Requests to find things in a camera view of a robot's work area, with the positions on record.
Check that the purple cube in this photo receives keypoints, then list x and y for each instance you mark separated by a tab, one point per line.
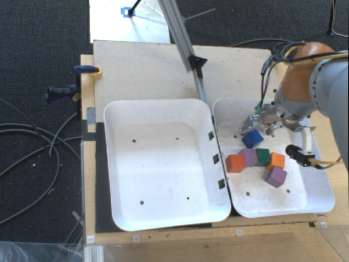
249	157
276	177

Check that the green cube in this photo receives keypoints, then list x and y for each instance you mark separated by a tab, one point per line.
263	156

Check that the black cylinder on white bracket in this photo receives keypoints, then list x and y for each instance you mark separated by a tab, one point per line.
306	142

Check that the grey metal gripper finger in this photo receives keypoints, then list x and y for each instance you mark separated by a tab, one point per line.
272	128
248	124

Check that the orange cube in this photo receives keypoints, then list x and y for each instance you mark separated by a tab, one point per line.
277	160
235	163

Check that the white plastic tray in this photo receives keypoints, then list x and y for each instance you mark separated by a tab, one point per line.
158	168
256	198

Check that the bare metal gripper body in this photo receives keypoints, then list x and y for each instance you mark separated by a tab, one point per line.
272	115

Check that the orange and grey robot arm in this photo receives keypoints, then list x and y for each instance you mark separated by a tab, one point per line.
300	80

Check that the pale wood board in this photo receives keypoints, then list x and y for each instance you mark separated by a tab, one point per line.
141	72

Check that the blue cube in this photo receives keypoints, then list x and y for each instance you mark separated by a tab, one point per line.
252	139

